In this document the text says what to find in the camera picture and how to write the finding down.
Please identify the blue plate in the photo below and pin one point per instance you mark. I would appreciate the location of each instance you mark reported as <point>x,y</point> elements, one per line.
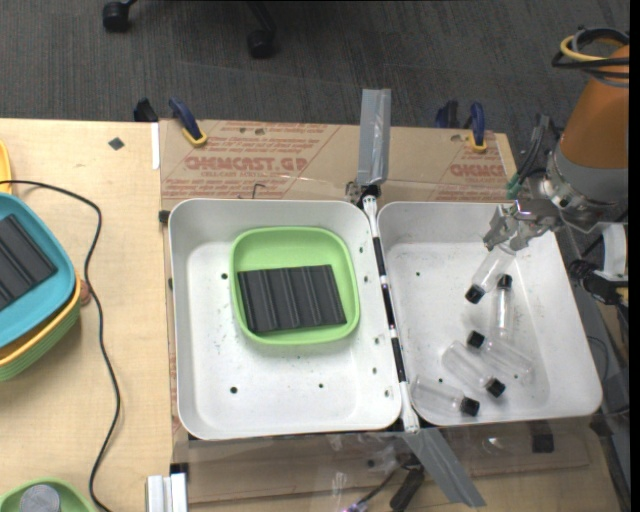
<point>47,305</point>

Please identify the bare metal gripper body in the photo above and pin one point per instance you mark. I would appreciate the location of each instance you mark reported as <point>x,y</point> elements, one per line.
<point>542,210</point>

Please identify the black chair caster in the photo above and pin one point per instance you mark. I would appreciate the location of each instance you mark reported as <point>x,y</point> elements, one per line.
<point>261,44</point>
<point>116,15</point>

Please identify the grey metal can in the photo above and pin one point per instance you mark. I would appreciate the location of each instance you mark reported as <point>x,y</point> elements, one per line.
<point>40,500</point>

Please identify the green plate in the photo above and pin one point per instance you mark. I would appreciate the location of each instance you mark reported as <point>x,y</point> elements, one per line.
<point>75,497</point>
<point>295,247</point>
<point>50,357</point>

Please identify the black cylinder on white bracket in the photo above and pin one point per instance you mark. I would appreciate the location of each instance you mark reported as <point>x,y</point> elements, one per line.
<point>616,250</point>

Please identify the small brown round disc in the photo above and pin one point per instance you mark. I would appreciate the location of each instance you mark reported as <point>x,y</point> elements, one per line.
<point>86,294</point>

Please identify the brown cardboard board red print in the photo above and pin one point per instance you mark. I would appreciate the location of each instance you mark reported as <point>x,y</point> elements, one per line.
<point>280,165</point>

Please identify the thin black and white rod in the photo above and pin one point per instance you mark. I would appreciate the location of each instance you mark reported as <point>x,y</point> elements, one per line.
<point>386,290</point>

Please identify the yellow plate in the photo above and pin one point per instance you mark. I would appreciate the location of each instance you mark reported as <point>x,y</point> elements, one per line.
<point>4,167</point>
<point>60,337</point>

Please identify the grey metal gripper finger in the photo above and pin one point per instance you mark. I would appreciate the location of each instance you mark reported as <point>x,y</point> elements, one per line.
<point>501,225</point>
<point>527,234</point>

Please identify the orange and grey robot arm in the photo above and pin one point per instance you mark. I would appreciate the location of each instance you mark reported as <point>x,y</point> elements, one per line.
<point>597,125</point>

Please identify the black ribbed rack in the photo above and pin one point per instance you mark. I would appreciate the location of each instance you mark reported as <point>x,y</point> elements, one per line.
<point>291,298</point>
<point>20,260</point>

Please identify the clear plastic bottle black cap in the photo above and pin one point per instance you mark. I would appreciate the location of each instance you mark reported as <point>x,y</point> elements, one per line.
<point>503,310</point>
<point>465,367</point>
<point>437,395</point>
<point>487,272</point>
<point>505,357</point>

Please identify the white plastic tray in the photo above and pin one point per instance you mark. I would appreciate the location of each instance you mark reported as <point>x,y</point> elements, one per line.
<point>280,385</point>
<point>435,280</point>

